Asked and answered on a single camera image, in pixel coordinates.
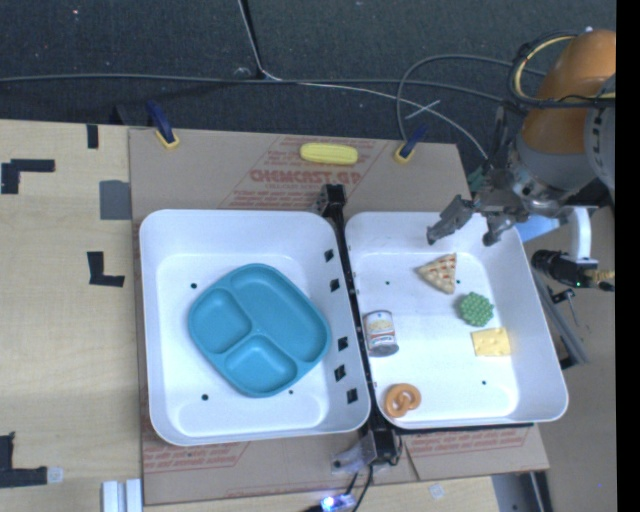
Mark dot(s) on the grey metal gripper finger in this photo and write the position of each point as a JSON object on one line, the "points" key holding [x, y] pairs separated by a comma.
{"points": [[496, 229], [447, 220]]}

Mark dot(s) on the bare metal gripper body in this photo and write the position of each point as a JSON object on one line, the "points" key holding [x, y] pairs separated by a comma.
{"points": [[507, 199]]}

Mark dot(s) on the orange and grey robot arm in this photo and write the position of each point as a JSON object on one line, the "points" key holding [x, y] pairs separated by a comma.
{"points": [[565, 115]]}

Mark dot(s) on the pizza slice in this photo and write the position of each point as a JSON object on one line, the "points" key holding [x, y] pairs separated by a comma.
{"points": [[442, 272]]}

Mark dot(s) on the green grapes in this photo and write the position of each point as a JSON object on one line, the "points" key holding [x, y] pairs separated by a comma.
{"points": [[475, 309]]}

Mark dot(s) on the yellow cheese slice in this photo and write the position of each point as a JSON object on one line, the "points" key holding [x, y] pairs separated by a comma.
{"points": [[490, 342]]}

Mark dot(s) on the thin black rod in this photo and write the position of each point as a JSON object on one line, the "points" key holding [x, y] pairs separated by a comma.
{"points": [[352, 300]]}

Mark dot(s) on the small can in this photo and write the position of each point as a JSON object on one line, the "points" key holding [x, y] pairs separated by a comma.
{"points": [[381, 334]]}

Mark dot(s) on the yellow corn cob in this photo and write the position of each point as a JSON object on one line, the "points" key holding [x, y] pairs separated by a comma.
{"points": [[328, 153]]}

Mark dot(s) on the white plastic tray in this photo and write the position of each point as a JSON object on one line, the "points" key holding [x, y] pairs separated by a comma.
{"points": [[170, 240], [440, 360]]}

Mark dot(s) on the brown cardboard board red print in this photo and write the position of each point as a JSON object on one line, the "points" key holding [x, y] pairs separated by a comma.
{"points": [[280, 170]]}

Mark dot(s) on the orange pretzel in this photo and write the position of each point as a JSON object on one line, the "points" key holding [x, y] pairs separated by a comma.
{"points": [[401, 400]]}

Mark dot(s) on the blue divided plate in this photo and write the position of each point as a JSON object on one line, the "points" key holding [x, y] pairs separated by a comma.
{"points": [[257, 330]]}

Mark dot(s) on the black cylinder on white bracket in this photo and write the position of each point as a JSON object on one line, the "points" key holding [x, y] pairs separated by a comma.
{"points": [[570, 262]]}

